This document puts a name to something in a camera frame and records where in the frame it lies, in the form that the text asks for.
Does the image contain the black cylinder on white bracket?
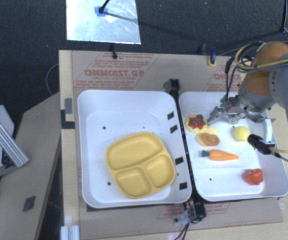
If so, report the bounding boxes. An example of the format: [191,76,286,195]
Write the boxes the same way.
[247,118,277,156]

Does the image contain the red pepper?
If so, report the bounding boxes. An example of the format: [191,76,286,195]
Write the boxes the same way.
[242,168,264,186]

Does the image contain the yellow divided plate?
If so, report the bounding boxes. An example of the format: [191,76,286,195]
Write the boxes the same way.
[104,131,177,200]

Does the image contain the white plastic tray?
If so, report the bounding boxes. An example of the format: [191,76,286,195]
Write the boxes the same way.
[178,91,288,202]
[77,89,193,209]

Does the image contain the yellow biscuit with orange pretzel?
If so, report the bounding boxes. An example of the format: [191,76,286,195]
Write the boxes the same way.
[196,132,221,148]

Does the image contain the yellow and red pizza slice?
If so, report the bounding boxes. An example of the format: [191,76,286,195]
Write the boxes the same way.
[184,113,218,136]

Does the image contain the yellow ball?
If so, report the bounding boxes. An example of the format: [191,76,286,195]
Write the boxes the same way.
[233,125,251,143]

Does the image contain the orange carrot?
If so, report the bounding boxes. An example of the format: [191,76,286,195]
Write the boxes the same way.
[200,148,240,162]

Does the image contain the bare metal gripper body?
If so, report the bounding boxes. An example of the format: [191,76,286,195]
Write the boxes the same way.
[222,96,276,124]

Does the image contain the thin black and white rod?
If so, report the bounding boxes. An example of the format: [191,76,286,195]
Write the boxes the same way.
[172,91,202,206]

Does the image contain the black block with thin wires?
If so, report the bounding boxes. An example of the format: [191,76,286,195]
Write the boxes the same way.
[192,200,207,220]
[163,78,182,94]

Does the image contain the brown cardboard board red print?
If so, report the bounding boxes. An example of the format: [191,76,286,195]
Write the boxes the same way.
[70,49,284,240]

